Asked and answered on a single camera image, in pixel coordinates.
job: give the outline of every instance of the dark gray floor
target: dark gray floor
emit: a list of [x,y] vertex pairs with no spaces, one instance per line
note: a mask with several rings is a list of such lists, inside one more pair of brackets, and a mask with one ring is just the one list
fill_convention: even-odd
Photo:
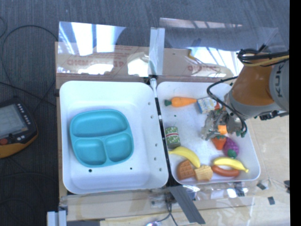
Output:
[[7,23],[0,38],[0,102],[20,97],[40,132],[28,148],[0,159],[1,226],[44,226],[46,212],[58,207],[53,82],[60,21],[158,27],[165,17],[270,27],[289,48],[290,0],[0,0],[0,17],[0,35]]

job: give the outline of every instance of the purple fruit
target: purple fruit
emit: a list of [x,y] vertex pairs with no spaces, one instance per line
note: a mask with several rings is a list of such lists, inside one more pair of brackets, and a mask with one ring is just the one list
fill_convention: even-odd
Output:
[[224,154],[231,158],[236,158],[239,153],[239,147],[232,139],[227,137],[224,147],[222,148]]

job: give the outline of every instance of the yellow banana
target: yellow banana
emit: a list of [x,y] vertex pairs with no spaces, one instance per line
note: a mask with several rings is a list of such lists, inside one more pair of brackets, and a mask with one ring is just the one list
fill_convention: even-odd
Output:
[[218,157],[213,160],[213,164],[217,166],[229,166],[234,169],[243,170],[248,172],[249,169],[245,168],[244,165],[237,159],[230,157]]
[[186,159],[188,159],[196,168],[199,168],[201,166],[201,162],[198,156],[194,153],[194,151],[184,146],[178,146],[174,150],[168,151],[168,154],[176,154],[179,156],[183,156]]

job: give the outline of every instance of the black electronic device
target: black electronic device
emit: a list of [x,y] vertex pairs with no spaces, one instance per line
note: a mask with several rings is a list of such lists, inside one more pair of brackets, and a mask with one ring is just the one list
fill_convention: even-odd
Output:
[[20,99],[0,103],[0,158],[23,150],[37,136],[36,122]]

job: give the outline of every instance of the hot dog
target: hot dog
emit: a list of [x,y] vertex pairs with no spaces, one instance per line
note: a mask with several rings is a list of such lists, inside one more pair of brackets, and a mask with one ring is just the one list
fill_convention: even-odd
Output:
[[211,167],[212,171],[215,172],[218,175],[224,176],[224,177],[236,177],[239,175],[239,170],[237,169],[223,169],[220,168],[219,166],[212,166]]

